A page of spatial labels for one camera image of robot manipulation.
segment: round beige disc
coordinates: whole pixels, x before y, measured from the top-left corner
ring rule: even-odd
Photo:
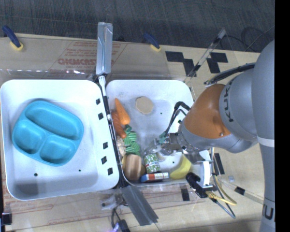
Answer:
[[[135,106],[142,114],[149,114],[153,110],[154,104],[149,98],[142,96],[136,99]]]

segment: carrot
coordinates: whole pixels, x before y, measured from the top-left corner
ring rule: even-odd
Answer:
[[[112,119],[113,119],[113,125],[114,125],[114,128],[115,128],[115,132],[121,138],[126,138],[127,134],[125,133],[124,129],[121,127],[118,113],[116,111],[113,111],[111,114],[112,114]]]
[[[122,104],[117,98],[115,98],[115,105],[116,105],[116,110],[118,112],[120,123],[122,125],[128,125],[130,123],[130,117],[127,114],[125,108],[122,106]]]

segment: green can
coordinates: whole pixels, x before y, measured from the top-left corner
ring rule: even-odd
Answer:
[[[148,174],[157,172],[160,170],[159,159],[156,154],[149,154],[144,156],[144,163]]]

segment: blue plate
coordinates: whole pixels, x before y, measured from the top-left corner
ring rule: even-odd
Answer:
[[[62,166],[75,155],[84,134],[82,121],[47,101],[30,103],[12,133],[17,150],[40,162]]]

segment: table surface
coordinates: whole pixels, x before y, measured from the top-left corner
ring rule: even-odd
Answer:
[[[0,86],[9,79],[17,78],[13,70],[30,70],[34,63],[35,70],[48,70],[44,78],[60,78],[58,70],[64,70],[60,65],[65,59],[96,58],[96,41],[84,39],[59,38],[49,36],[17,34],[25,48],[16,52],[9,47],[7,38],[0,38]],[[93,49],[92,52],[77,51],[82,46]],[[195,65],[206,49],[161,46],[156,52],[147,44],[114,42],[112,54],[111,79],[177,79],[185,80],[185,65]],[[246,63],[255,62],[259,53],[235,52],[214,50],[220,53],[222,60],[213,56],[197,71],[197,77],[189,81],[193,88],[193,97],[197,98],[205,89],[204,81],[214,74],[213,70],[235,68]],[[259,144],[238,153],[232,154],[223,149],[216,149],[219,153],[224,174],[220,178],[234,186],[239,186],[247,192],[263,198],[264,175]],[[46,232],[46,231],[111,231],[111,210],[102,210],[101,199],[107,193],[85,193],[70,196],[61,196],[35,201],[19,201],[14,199],[6,188],[4,158],[2,162],[3,194],[5,212],[13,214],[13,222],[6,226],[7,231]],[[140,226],[128,207],[121,206],[118,213],[125,219],[132,232],[168,232],[168,231],[258,231],[262,204],[224,188],[237,201],[232,209],[236,219],[231,218],[218,205],[209,199],[200,199],[194,191],[188,189],[189,201],[183,201],[181,187],[172,185],[167,187],[142,188],[142,192],[158,215],[158,223]]]

